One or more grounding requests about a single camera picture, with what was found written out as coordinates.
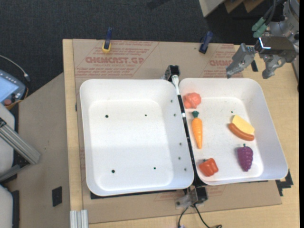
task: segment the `pink toy food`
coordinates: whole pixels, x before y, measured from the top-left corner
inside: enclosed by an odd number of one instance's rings
[[[183,101],[184,101],[184,106],[186,109],[189,109],[189,108],[196,109],[196,107],[201,103],[201,97],[197,93],[190,93],[190,94],[184,95]]]

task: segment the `toy carrot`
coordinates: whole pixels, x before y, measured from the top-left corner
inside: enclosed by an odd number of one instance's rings
[[[194,116],[194,119],[192,120],[191,123],[192,131],[194,134],[196,144],[198,145],[198,148],[201,149],[203,144],[203,121],[200,118],[198,118],[199,116],[198,111],[192,112],[192,115]]]

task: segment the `white tray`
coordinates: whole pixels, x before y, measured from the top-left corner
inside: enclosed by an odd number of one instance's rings
[[[86,181],[98,196],[177,190],[194,171],[172,83],[89,79],[80,87]]]
[[[284,178],[288,167],[260,85],[247,78],[186,78],[180,82],[182,96],[196,92],[202,97],[197,111],[203,121],[203,146],[198,149],[192,134],[193,109],[186,109],[192,150],[200,179],[208,185],[265,181]],[[253,141],[236,137],[229,129],[234,115],[255,128]],[[242,171],[236,148],[253,149],[251,169]],[[210,177],[198,168],[203,159],[214,158],[219,171]]]

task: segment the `monitor screen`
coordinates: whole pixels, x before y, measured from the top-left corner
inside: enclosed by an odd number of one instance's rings
[[[0,77],[0,102],[4,101],[16,89],[18,89],[18,85]]]

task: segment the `metal bracket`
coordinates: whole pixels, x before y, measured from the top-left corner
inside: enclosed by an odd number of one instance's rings
[[[205,187],[195,187],[185,196],[179,198],[175,202],[176,208],[187,208],[196,203],[203,203],[208,199]]]
[[[161,77],[161,79],[172,82],[173,75],[180,75],[180,68],[178,65],[169,65],[165,71],[165,74]]]
[[[5,140],[13,149],[15,149],[30,164],[37,164],[40,153],[31,145],[20,138],[6,122],[0,117],[0,137]]]
[[[13,167],[8,169],[6,172],[4,172],[0,176],[0,182],[7,180],[8,178],[12,177],[13,175],[16,175],[20,169],[21,169],[21,167],[19,165],[14,165]]]
[[[89,228],[87,210],[70,211],[70,228]]]

